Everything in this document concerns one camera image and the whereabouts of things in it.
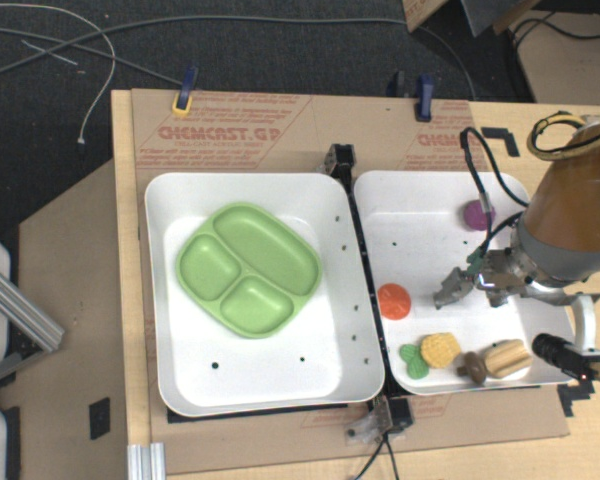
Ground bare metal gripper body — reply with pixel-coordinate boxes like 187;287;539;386
471;246;537;295

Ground orange round toy food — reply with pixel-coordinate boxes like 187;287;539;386
376;282;413;322

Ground purple round toy food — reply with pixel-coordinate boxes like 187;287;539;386
462;198;497;232

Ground white plastic tray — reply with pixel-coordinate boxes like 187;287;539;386
352;169;581;397
143;171;386;418

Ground yellow pineapple toy green leaves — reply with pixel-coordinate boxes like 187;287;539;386
398;332;463;381

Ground brown mushroom toy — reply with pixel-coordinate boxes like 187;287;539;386
455;351;489;386

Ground thin black rod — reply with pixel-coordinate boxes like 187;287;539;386
346;176;397;400

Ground green divided plate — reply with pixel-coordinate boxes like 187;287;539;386
175;201;324;341

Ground brown cardboard board red print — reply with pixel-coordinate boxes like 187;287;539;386
129;87;572;462

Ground black cylinder on white bracket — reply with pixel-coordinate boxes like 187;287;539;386
529;287;600;383

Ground black block with thin wires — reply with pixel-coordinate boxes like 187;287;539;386
323;142;357;180
373;396;414;435

